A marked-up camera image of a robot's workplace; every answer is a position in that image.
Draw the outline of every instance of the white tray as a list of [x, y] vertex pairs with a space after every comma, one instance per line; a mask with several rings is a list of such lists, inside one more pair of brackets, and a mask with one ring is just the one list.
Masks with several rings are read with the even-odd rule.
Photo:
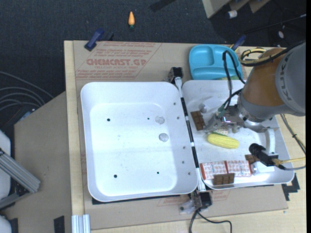
[[81, 91], [88, 189], [102, 202], [192, 192], [198, 183], [177, 88], [94, 82]]
[[[233, 81], [233, 92], [243, 87], [241, 81]], [[229, 96], [227, 81], [187, 81], [183, 85], [183, 94], [186, 102], [187, 110], [190, 115], [191, 111], [198, 111], [201, 103], [207, 103], [207, 112], [202, 113], [203, 119], [207, 122], [217, 109], [226, 101]], [[237, 103], [237, 97], [233, 97], [231, 105]], [[266, 133], [256, 133], [251, 129], [242, 128], [238, 133], [229, 131], [230, 137], [239, 141], [237, 149], [224, 149], [207, 141], [206, 134], [203, 131], [197, 131], [195, 124], [190, 118], [193, 139], [195, 142], [196, 152], [199, 163], [229, 161], [229, 160], [245, 160], [245, 155], [250, 154], [249, 146], [252, 143], [269, 147], [271, 136]], [[274, 128], [275, 151], [279, 154], [280, 160], [290, 159], [283, 136], [279, 129], [275, 117], [271, 121], [263, 122], [263, 126]], [[260, 162], [257, 165], [257, 173], [251, 177], [235, 178], [233, 184], [213, 185], [212, 180], [206, 180], [205, 184], [212, 189], [228, 189], [258, 185], [272, 185], [278, 183], [288, 183], [294, 178], [294, 171], [284, 171], [277, 167], [266, 167]], [[286, 167], [293, 167], [292, 163], [287, 163]]]

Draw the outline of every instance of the red and white box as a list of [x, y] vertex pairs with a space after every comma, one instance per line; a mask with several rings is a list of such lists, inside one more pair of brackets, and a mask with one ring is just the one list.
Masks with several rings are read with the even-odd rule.
[[247, 160], [226, 161], [228, 173], [234, 173], [235, 177], [250, 177], [251, 168]]
[[213, 179], [215, 174], [227, 174], [226, 161], [208, 162], [200, 164], [203, 180]]

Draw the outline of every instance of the yellow corn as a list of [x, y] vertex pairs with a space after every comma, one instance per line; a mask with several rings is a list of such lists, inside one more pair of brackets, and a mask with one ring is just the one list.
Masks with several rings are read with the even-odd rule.
[[236, 149], [239, 147], [238, 140], [226, 135], [211, 133], [207, 136], [207, 140], [213, 145], [226, 149]]

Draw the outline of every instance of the toy carrot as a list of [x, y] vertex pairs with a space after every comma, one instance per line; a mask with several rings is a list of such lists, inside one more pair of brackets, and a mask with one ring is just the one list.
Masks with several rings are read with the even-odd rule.
[[130, 16], [128, 18], [128, 25], [130, 25], [130, 29], [134, 29], [134, 24], [135, 24], [135, 18], [133, 15], [133, 12], [130, 12]]

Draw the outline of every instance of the blue plastic tray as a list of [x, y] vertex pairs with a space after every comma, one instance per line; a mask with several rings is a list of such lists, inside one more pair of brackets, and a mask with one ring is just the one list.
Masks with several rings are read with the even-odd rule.
[[[190, 50], [189, 65], [192, 78], [194, 80], [217, 80], [226, 78], [223, 61], [223, 52], [226, 50], [231, 53], [237, 66], [238, 73], [241, 78], [243, 78], [242, 67], [235, 51], [229, 47], [217, 44], [197, 45]], [[226, 62], [229, 75], [232, 79], [237, 79], [237, 73], [229, 54], [226, 54]]]

